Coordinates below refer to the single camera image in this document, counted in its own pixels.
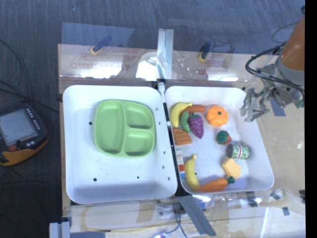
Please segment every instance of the toy can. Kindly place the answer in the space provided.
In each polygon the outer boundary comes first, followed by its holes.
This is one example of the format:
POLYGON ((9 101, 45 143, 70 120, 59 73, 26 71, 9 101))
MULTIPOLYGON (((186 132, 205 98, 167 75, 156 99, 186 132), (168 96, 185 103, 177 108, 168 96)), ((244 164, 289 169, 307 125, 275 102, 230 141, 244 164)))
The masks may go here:
POLYGON ((229 158, 233 159, 246 160, 250 156, 249 147, 246 145, 229 144, 226 153, 229 158))

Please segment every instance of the blue and yellow clamp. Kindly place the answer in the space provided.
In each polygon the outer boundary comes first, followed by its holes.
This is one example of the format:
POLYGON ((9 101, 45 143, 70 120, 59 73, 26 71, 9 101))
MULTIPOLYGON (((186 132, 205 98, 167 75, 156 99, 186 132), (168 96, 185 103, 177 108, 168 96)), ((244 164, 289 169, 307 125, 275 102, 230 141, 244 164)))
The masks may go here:
POLYGON ((212 42, 211 42, 211 41, 208 41, 208 42, 206 42, 206 43, 202 46, 202 48, 199 50, 200 53, 199 53, 199 58, 198 58, 198 60, 199 60, 200 62, 206 62, 206 60, 207 60, 207 54, 208 54, 208 52, 209 52, 211 46, 212 46, 212 42))
POLYGON ((98 53, 101 52, 101 50, 103 50, 104 46, 107 46, 108 43, 112 40, 111 36, 107 36, 105 38, 103 38, 101 41, 99 41, 95 46, 90 48, 90 53, 92 55, 97 55, 98 53))

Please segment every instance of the toy carrot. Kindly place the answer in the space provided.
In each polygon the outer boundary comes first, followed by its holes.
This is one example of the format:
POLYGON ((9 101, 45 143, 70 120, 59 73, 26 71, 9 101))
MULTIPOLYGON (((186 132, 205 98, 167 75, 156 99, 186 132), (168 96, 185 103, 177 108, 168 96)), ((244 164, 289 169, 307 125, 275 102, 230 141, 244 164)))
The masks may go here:
POLYGON ((228 180, 225 178, 218 178, 210 181, 207 184, 200 186, 199 191, 220 191, 227 188, 229 183, 234 183, 234 179, 230 177, 228 180))

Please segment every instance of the toy banana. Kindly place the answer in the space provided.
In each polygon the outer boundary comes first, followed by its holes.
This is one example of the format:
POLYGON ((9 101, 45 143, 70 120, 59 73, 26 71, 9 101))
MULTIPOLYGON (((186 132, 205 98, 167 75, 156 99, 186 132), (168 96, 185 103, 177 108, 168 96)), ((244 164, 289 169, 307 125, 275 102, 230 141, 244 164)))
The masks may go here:
POLYGON ((197 157, 196 154, 194 154, 191 159, 185 162, 186 181, 188 182, 189 186, 194 190, 197 190, 200 187, 199 182, 196 178, 196 174, 195 174, 196 157, 197 157))
POLYGON ((170 122, 172 124, 172 127, 178 128, 179 125, 179 116, 180 113, 187 107, 192 106, 193 103, 184 103, 184 102, 179 102, 177 103, 174 108, 172 109, 170 113, 170 122))

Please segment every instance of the purple grape bunch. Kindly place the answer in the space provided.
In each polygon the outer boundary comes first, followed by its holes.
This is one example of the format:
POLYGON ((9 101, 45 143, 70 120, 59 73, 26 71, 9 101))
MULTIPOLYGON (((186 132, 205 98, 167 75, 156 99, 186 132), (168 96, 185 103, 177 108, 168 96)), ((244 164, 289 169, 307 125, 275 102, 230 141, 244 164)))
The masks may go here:
POLYGON ((190 130, 198 137, 202 138, 204 135, 204 122, 200 115, 194 115, 193 113, 187 120, 190 130))

